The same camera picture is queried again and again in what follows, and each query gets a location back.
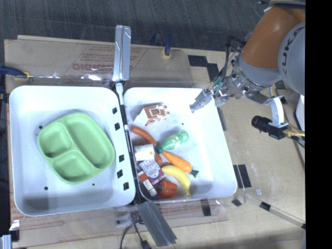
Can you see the pink and white carton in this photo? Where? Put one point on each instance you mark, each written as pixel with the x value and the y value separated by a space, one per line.
pixel 153 170

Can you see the orange sausage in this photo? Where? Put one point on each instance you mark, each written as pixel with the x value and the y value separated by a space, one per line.
pixel 144 135

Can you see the black cylinder on white bracket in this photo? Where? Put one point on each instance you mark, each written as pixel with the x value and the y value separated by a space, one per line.
pixel 269 127

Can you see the orange and white packet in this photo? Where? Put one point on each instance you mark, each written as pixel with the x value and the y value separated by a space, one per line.
pixel 146 184

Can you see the orange carrot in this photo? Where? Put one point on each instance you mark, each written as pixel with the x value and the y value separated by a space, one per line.
pixel 179 163

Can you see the brown cardboard board red print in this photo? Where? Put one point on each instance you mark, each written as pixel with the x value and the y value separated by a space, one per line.
pixel 52 58

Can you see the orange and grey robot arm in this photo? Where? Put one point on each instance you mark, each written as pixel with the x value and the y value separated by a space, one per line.
pixel 269 40

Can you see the green bottle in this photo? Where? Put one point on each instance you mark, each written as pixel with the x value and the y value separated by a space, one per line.
pixel 174 141

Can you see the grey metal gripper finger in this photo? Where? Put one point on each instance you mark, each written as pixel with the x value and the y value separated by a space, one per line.
pixel 221 101
pixel 201 100

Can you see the green divided plate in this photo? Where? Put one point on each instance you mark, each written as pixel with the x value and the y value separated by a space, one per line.
pixel 77 144

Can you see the white carton with orange print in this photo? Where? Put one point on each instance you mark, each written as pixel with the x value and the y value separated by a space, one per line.
pixel 155 113

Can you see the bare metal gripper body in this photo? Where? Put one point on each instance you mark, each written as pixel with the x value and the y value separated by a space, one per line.
pixel 240 85

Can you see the white plastic tray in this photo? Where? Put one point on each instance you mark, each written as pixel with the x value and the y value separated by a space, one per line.
pixel 207 144
pixel 77 198

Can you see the red pepper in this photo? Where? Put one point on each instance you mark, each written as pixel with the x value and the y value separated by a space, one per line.
pixel 168 189

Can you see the yellow banana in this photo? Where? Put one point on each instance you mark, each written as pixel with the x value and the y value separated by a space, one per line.
pixel 180 176

